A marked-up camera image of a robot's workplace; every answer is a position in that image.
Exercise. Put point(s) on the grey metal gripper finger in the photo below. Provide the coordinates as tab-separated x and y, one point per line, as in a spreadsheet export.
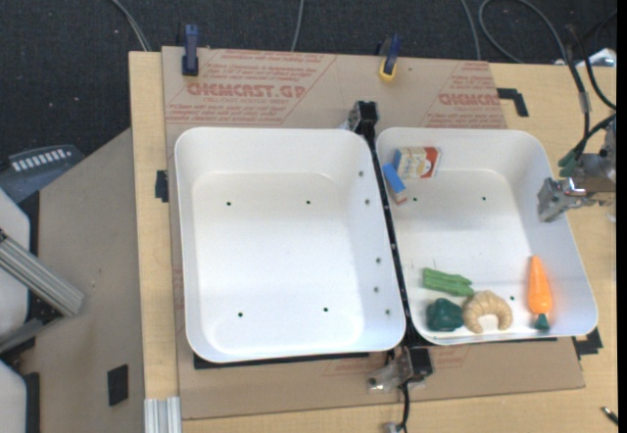
551	201
578	189

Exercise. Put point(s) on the dark green pepper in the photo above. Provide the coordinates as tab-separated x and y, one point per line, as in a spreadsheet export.
443	316

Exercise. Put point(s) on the orange carrot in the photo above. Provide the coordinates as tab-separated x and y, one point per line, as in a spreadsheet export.
539	286

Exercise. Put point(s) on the white plastic tray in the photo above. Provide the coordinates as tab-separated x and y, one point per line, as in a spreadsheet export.
284	245
470	230

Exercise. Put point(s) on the white and orange carton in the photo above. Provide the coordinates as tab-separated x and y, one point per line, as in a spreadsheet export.
416	163

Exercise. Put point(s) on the beige croissant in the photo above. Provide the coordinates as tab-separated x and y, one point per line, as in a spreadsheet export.
487	304

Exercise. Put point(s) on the brown cardboard board red print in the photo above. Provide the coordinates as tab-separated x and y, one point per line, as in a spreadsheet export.
294	88

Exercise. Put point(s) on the thin black rod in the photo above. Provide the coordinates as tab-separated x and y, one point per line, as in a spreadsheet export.
392	235

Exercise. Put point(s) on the blue and white packet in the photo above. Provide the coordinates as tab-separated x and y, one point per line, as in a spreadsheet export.
395	182

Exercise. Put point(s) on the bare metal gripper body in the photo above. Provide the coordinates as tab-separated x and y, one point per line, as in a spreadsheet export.
601	183

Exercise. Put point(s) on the green beans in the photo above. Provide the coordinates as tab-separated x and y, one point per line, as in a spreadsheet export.
446	281

